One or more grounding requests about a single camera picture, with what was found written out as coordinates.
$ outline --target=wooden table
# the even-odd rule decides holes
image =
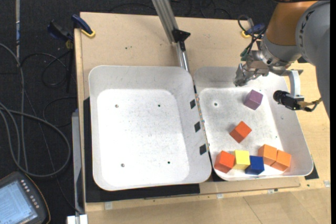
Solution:
[[[88,38],[75,30],[79,127],[82,166],[83,101],[89,97],[88,74],[99,65],[178,66],[176,49],[168,43],[157,16],[81,13],[96,31]],[[176,18],[191,33],[186,50],[191,75],[203,66],[233,66],[249,40],[240,35],[235,20]],[[303,69],[301,94],[316,100],[320,94],[315,67]],[[200,184],[199,195],[85,203],[89,223],[330,223],[330,121],[323,104],[313,113],[298,111],[319,178],[268,178]]]

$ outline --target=yellow cube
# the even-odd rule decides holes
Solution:
[[[245,170],[250,165],[249,151],[235,150],[234,155],[236,158],[233,169]]]

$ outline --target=block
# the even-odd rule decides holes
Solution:
[[[289,166],[292,159],[292,155],[287,152],[278,150],[277,152],[277,159],[271,165],[271,167],[278,169],[280,171],[285,171]]]
[[[264,164],[271,166],[277,159],[277,150],[277,148],[265,144],[258,149],[258,156],[264,159]]]
[[[245,174],[259,175],[265,170],[263,157],[250,156],[250,166],[245,169]]]
[[[231,132],[230,135],[236,140],[238,143],[243,141],[245,137],[252,131],[252,129],[247,126],[247,124],[241,121]]]
[[[221,151],[216,157],[214,167],[216,170],[227,173],[233,168],[235,164],[235,158],[235,155],[226,151]]]
[[[263,100],[263,94],[255,90],[251,90],[245,97],[244,105],[256,110]]]
[[[250,164],[250,153],[249,151],[235,150],[235,165],[233,169],[245,170]]]

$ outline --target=orange cube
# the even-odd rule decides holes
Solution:
[[[265,144],[258,149],[258,156],[263,158],[264,164],[271,166],[277,160],[277,149]]]
[[[215,161],[215,169],[223,173],[230,171],[235,164],[235,155],[226,151],[221,151]]]
[[[290,166],[292,155],[287,152],[278,150],[277,160],[271,165],[271,167],[280,171],[285,171]]]
[[[241,121],[231,132],[230,135],[238,143],[243,141],[245,137],[252,131],[252,129],[246,125],[245,122]]]

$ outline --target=blue cube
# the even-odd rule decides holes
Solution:
[[[265,170],[263,157],[250,156],[250,165],[245,169],[245,174],[259,175]]]

